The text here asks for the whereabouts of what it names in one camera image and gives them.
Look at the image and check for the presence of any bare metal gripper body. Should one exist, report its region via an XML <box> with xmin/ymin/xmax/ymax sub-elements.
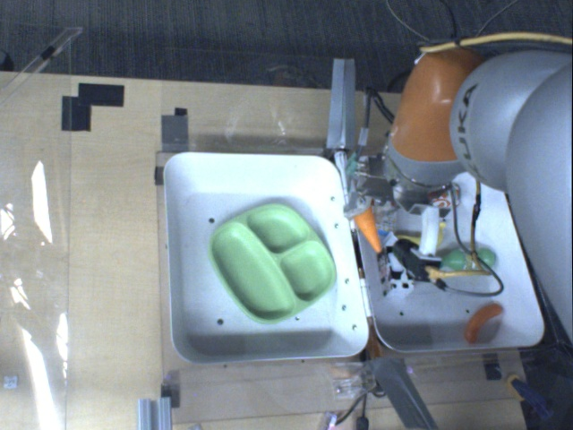
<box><xmin>355</xmin><ymin>154</ymin><xmax>452</xmax><ymax>218</ymax></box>

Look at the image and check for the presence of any orange carrot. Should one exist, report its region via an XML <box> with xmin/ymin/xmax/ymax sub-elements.
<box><xmin>353</xmin><ymin>204</ymin><xmax>383</xmax><ymax>255</ymax></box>

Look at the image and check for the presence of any white plastic tray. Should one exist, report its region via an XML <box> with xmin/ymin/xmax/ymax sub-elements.
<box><xmin>356</xmin><ymin>168</ymin><xmax>547</xmax><ymax>355</ymax></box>
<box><xmin>162</xmin><ymin>151</ymin><xmax>371</xmax><ymax>366</ymax></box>

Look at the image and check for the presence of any green divided plate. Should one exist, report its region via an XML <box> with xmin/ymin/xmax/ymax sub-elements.
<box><xmin>209</xmin><ymin>202</ymin><xmax>338</xmax><ymax>325</ymax></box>

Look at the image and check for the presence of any green rounded toy food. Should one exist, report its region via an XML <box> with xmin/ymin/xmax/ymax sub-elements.
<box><xmin>440</xmin><ymin>246</ymin><xmax>498</xmax><ymax>272</ymax></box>

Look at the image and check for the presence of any black and white carton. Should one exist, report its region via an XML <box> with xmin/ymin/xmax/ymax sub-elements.
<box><xmin>377</xmin><ymin>251</ymin><xmax>415</xmax><ymax>297</ymax></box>

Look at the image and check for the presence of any black cylinder on white bracket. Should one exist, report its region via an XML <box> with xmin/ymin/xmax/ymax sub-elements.
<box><xmin>389</xmin><ymin>205</ymin><xmax>442</xmax><ymax>283</ymax></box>

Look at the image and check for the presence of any orange sausage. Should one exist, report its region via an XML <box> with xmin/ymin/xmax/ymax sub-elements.
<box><xmin>463</xmin><ymin>302</ymin><xmax>504</xmax><ymax>346</ymax></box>

